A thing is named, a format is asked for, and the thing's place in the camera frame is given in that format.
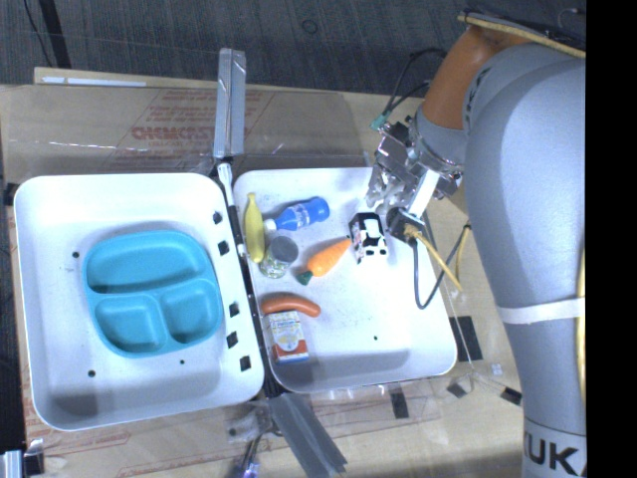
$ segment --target blue bottle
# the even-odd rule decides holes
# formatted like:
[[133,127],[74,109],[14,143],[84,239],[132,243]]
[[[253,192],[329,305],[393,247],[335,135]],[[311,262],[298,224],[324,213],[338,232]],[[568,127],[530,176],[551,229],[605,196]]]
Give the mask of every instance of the blue bottle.
[[307,202],[287,207],[277,218],[264,220],[266,230],[299,230],[329,218],[329,206],[324,198],[315,196]]

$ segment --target yellow bottle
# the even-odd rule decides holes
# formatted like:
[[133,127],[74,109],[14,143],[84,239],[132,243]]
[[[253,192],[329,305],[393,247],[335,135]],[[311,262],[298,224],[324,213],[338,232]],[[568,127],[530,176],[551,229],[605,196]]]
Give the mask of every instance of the yellow bottle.
[[254,193],[248,193],[248,206],[244,219],[246,228],[246,246],[248,256],[259,264],[266,253],[266,236],[263,227],[263,216],[257,205]]

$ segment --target small glass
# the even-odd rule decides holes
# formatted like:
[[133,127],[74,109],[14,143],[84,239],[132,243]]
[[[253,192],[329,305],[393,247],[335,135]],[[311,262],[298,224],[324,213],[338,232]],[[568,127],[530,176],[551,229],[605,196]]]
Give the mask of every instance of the small glass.
[[299,257],[297,243],[290,237],[279,235],[270,242],[266,255],[259,264],[259,269],[268,278],[281,278],[297,257]]

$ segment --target toy sausage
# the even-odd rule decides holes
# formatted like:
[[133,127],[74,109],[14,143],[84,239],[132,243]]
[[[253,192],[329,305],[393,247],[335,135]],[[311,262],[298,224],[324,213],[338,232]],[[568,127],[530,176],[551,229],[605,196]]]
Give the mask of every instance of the toy sausage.
[[261,303],[261,311],[264,315],[284,312],[286,310],[297,310],[310,317],[318,317],[320,315],[319,305],[309,299],[294,294],[276,296]]

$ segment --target black cable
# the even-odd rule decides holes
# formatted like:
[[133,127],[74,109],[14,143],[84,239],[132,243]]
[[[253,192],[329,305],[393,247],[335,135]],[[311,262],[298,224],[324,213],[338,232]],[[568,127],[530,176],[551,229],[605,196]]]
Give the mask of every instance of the black cable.
[[36,33],[36,37],[38,38],[38,41],[40,42],[40,47],[42,48],[42,53],[44,53],[44,57],[45,59],[47,59],[47,64],[49,64],[49,67],[52,68],[53,64],[51,63],[51,59],[49,58],[49,55],[47,54],[47,49],[44,46],[44,41],[42,40],[42,37],[40,36],[40,32],[38,31],[38,27],[36,27],[35,22],[33,21],[33,16],[31,16],[31,11],[29,10],[29,4],[27,3],[27,0],[22,0],[24,2],[24,8],[27,11],[27,16],[29,17],[29,23],[31,23],[31,28],[33,28],[33,31]]
[[566,13],[570,13],[573,16],[586,16],[586,11],[579,9],[577,7],[570,7],[567,9],[562,9],[561,11],[559,11],[559,13],[557,14],[557,26],[559,28],[565,28],[564,25],[561,22],[561,17],[563,15],[565,15]]
[[414,87],[411,91],[409,91],[407,94],[405,94],[404,96],[401,96],[398,101],[396,103],[394,103],[391,108],[389,109],[390,112],[393,112],[394,110],[396,110],[396,108],[398,108],[398,106],[405,101],[407,98],[411,98],[414,94],[416,94],[418,91],[420,91],[421,89],[425,89],[425,88],[429,88],[429,85],[431,84],[431,82],[429,80],[423,82],[422,84],[420,84],[418,87]]
[[383,114],[384,115],[389,115],[391,113],[392,106],[394,108],[396,108],[397,105],[394,105],[394,100],[398,96],[398,89],[400,89],[400,85],[402,84],[402,80],[403,80],[403,78],[405,78],[405,75],[407,74],[407,71],[409,70],[411,65],[416,60],[418,60],[420,57],[422,57],[423,55],[425,55],[427,53],[437,53],[443,59],[447,55],[447,52],[445,52],[444,50],[441,50],[440,48],[425,48],[424,50],[420,50],[418,52],[410,53],[409,54],[409,60],[405,64],[405,67],[403,68],[402,73],[400,73],[400,77],[398,78],[398,81],[396,82],[396,87],[394,88],[394,91],[393,91],[391,97],[389,98],[389,101],[387,102],[387,105],[385,106],[385,109],[383,110]]
[[[454,255],[456,255],[456,252],[458,251],[458,247],[460,246],[460,243],[462,242],[462,237],[463,234],[465,233],[465,229],[467,228],[467,225],[465,225],[462,229],[462,232],[460,233],[460,236],[458,237],[458,240],[456,241],[456,244],[454,244],[454,247],[451,249],[451,253],[449,254],[449,257],[447,257],[447,260],[445,261],[445,264],[449,265],[451,264],[451,261],[454,258]],[[411,249],[413,250],[414,253],[414,297],[416,299],[416,306],[420,309],[420,310],[424,310],[425,308],[427,308],[429,306],[429,304],[431,303],[431,300],[434,299],[434,296],[436,295],[436,292],[438,291],[438,289],[440,288],[440,284],[442,283],[442,279],[445,276],[445,272],[442,271],[439,275],[438,275],[438,279],[436,280],[436,284],[434,285],[434,288],[431,290],[431,294],[429,294],[429,298],[427,298],[427,301],[425,302],[425,304],[423,305],[420,302],[420,295],[418,294],[418,284],[419,282],[419,272],[418,272],[418,240],[417,239],[410,239],[407,244],[409,244],[409,246],[411,247]]]

